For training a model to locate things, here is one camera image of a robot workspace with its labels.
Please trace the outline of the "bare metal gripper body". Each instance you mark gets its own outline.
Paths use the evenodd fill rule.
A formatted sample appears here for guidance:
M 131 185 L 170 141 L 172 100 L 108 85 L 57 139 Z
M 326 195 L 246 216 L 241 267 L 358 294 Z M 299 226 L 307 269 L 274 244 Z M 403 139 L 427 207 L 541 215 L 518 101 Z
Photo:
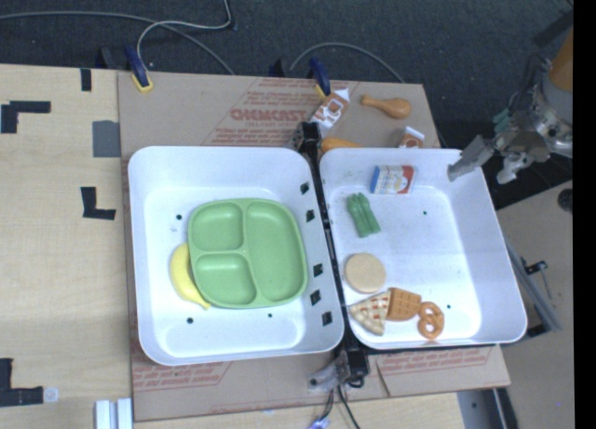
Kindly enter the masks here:
M 502 154 L 526 153 L 537 162 L 552 154 L 573 157 L 573 122 L 552 109 L 502 111 L 493 118 L 494 144 Z

